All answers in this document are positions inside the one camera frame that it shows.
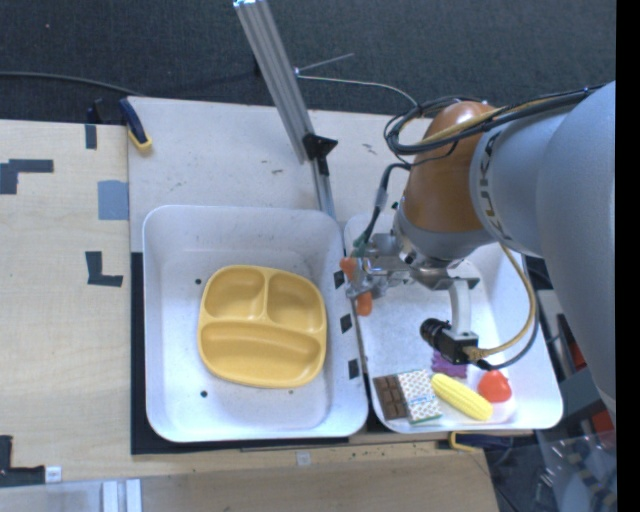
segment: white tray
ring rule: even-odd
[[[371,214],[351,218],[345,227],[345,243],[350,248],[367,226]],[[393,218],[382,215],[375,232],[388,232]],[[479,335],[479,346],[490,348],[511,339],[522,328],[528,300],[515,269],[498,244],[477,249],[454,271],[453,276],[478,277],[480,282],[470,291],[471,330]],[[368,377],[372,379],[405,371],[427,369],[431,374],[433,349],[422,340],[419,328],[427,318],[451,320],[451,302],[447,291],[430,291],[420,284],[389,288],[376,299],[368,317],[358,317]],[[526,344],[528,333],[508,351],[488,358],[500,363],[518,353]],[[562,398],[549,353],[541,333],[529,352],[517,363],[501,370],[509,379],[513,397],[495,404],[488,421],[476,421],[441,401],[443,415],[419,424],[407,419],[385,420],[377,394],[372,404],[380,421],[400,433],[459,430],[529,430],[554,426],[562,417]],[[467,384],[475,389],[483,371],[467,367]]]
[[[146,412],[173,442],[346,437],[368,414],[359,349],[344,286],[338,224],[315,210],[162,206],[143,225]],[[323,370],[295,389],[262,389],[214,376],[200,359],[197,325],[209,277],[233,265],[294,272],[321,291],[327,310]]]

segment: metal rod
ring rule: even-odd
[[[303,139],[315,132],[269,5],[266,0],[235,0],[233,5],[298,160],[310,161]],[[335,218],[329,177],[319,172],[317,159],[311,164],[318,206]]]
[[[326,66],[327,64],[333,64],[334,62],[339,62],[344,59],[348,59],[349,57],[354,57],[355,53],[346,53],[345,55],[340,55],[338,57],[333,57],[332,59],[323,60],[320,62],[314,62],[313,64],[309,64],[308,66],[302,66],[301,68],[294,68],[294,71],[297,74],[300,71],[307,71],[309,69],[319,68],[320,66]]]

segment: gray tape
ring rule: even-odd
[[[108,180],[98,182],[98,218],[129,220],[129,184]]]

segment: yellow plate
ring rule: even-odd
[[[233,265],[207,282],[198,350],[218,377],[265,388],[293,388],[322,369],[327,320],[322,294],[297,274]]]

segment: black tape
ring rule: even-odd
[[[18,193],[18,172],[9,164],[0,164],[0,194]]]
[[[89,279],[87,284],[96,284],[100,286],[122,286],[123,276],[105,276],[102,274],[102,252],[86,251],[87,268],[89,270]]]
[[[84,125],[84,145],[87,149],[98,149],[98,130],[93,124]]]
[[[357,359],[349,361],[349,380],[360,376],[360,365]]]
[[[342,329],[343,334],[351,329],[352,326],[353,323],[351,322],[351,315],[346,314],[340,319],[340,328]]]
[[[333,284],[335,284],[336,290],[344,284],[344,272],[342,270],[338,270],[337,272],[334,272]]]
[[[18,193],[19,172],[53,172],[53,160],[11,159],[6,164],[0,164],[0,194]]]
[[[18,487],[45,483],[44,466],[12,468],[11,446],[13,437],[0,436],[0,487]]]

